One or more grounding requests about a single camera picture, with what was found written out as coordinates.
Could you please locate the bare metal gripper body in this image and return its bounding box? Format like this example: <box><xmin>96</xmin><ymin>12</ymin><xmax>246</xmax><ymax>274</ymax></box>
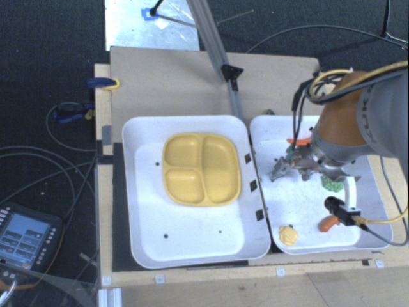
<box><xmin>292</xmin><ymin>146</ymin><xmax>362</xmax><ymax>182</ymax></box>

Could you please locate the orange carrot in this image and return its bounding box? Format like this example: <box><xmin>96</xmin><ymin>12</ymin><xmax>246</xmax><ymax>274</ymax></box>
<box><xmin>286</xmin><ymin>136</ymin><xmax>313</xmax><ymax>147</ymax></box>

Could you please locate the green broccoli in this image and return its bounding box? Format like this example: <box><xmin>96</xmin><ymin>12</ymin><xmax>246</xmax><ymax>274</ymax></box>
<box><xmin>320</xmin><ymin>175</ymin><xmax>345</xmax><ymax>194</ymax></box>

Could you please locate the white plastic tray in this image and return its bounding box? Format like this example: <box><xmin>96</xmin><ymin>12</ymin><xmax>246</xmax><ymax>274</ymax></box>
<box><xmin>121</xmin><ymin>114</ymin><xmax>272</xmax><ymax>270</ymax></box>
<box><xmin>249</xmin><ymin>114</ymin><xmax>394</xmax><ymax>256</ymax></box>

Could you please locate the orange-red sausage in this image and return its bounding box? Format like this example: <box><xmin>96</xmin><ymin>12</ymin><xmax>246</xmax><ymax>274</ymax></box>
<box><xmin>318</xmin><ymin>215</ymin><xmax>341</xmax><ymax>233</ymax></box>

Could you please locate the yellow lumpy toy food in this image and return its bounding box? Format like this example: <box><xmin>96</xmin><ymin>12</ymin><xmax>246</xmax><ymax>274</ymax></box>
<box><xmin>278</xmin><ymin>224</ymin><xmax>299</xmax><ymax>246</ymax></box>

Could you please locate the yellow divided plate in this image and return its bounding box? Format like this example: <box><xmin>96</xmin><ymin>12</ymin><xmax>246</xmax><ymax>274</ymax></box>
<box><xmin>161</xmin><ymin>132</ymin><xmax>242</xmax><ymax>208</ymax></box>

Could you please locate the brown cardboard board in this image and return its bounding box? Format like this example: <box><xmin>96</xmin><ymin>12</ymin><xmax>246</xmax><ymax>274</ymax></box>
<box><xmin>109</xmin><ymin>45</ymin><xmax>396</xmax><ymax>267</ymax></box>

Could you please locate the black cylinder on white bracket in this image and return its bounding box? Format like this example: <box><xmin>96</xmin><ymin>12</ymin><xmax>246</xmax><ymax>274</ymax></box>
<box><xmin>323</xmin><ymin>175</ymin><xmax>364</xmax><ymax>227</ymax></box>

